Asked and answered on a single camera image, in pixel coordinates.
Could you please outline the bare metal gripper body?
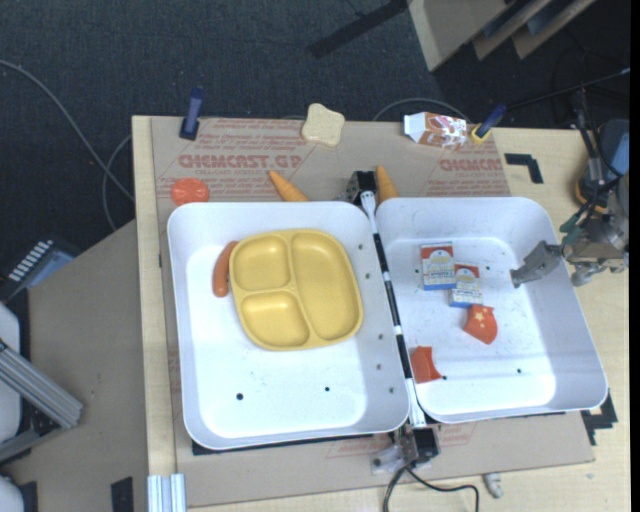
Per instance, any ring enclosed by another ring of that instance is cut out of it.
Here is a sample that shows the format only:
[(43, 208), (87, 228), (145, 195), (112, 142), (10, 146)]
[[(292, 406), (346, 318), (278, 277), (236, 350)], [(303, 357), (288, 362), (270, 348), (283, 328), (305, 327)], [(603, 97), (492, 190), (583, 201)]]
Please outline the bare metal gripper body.
[(562, 246), (562, 255), (575, 274), (620, 273), (628, 268), (629, 220), (591, 217), (572, 227)]

